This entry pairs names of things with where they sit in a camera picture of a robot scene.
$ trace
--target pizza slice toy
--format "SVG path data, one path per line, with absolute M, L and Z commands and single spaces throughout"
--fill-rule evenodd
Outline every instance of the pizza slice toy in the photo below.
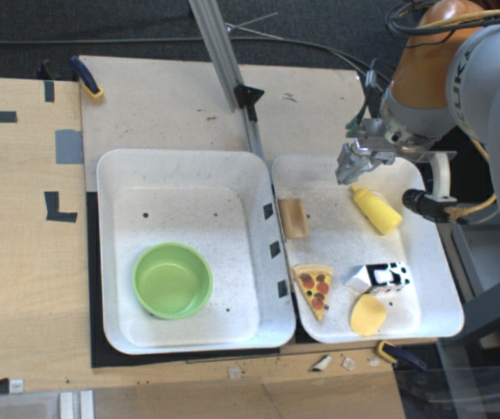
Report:
M 327 297 L 333 268 L 324 264 L 302 264 L 292 267 L 292 275 L 314 316 L 321 321 L 325 311 L 329 309 Z

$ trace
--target white plastic tray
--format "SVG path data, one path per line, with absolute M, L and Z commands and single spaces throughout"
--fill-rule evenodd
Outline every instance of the white plastic tray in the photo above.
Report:
M 269 171 L 248 152 L 116 149 L 97 170 L 103 324 L 126 354 L 279 347 L 294 333 Z M 213 272 L 208 304 L 187 319 L 157 319 L 131 286 L 149 246 L 180 242 Z
M 296 298 L 302 325 L 315 340 L 342 343 L 413 337 L 446 337 L 463 324 L 462 306 L 434 223 L 405 209 L 407 189 L 424 189 L 421 174 L 410 161 L 397 159 L 379 166 L 357 181 L 383 195 L 403 216 L 399 229 L 380 235 L 354 205 L 349 186 L 335 178 L 337 158 L 318 155 L 282 155 L 273 163 L 277 199 L 299 198 L 309 216 L 309 234 L 286 239 L 290 266 L 321 263 L 334 267 L 330 309 L 317 322 L 298 289 Z M 408 265 L 411 284 L 400 292 L 378 295 L 387 319 L 375 335 L 363 337 L 350 328 L 350 316 L 359 294 L 346 281 L 363 264 L 401 261 Z

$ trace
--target metal pole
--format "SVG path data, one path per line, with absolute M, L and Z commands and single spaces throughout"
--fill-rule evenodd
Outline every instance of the metal pole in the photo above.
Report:
M 261 137 L 259 136 L 257 123 L 250 120 L 247 109 L 243 110 L 243 121 L 246 126 L 246 137 L 248 138 L 248 147 L 250 151 L 260 158 L 264 158 L 264 149 L 261 145 Z
M 234 112 L 238 108 L 234 89 L 243 84 L 236 56 L 216 0 L 188 0 L 199 26 L 207 51 Z

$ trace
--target wooden tabletop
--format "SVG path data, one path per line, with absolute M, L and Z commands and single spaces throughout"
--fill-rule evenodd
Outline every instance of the wooden tabletop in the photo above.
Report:
M 85 172 L 82 163 L 57 163 L 55 146 L 57 131 L 82 130 L 80 88 L 55 82 L 54 101 L 46 90 L 40 80 L 0 79 L 0 112 L 17 116 L 0 122 L 0 379 L 21 379 L 35 392 L 228 381 L 232 367 L 261 383 L 332 377 L 333 386 L 350 387 L 353 376 L 371 375 L 402 417 L 392 366 L 376 358 L 373 343 L 292 342 L 270 357 L 91 368 Z M 50 191 L 58 192 L 61 212 L 77 213 L 75 222 L 46 219 Z M 332 365 L 310 372 L 325 355 Z M 342 366 L 346 357 L 352 371 Z

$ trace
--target gray tape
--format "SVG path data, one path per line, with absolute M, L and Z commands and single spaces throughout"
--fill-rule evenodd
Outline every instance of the gray tape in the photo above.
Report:
M 55 100 L 54 94 L 54 82 L 52 80 L 44 81 L 44 101 L 45 102 L 54 102 Z
M 83 163 L 83 135 L 72 129 L 56 131 L 56 163 Z

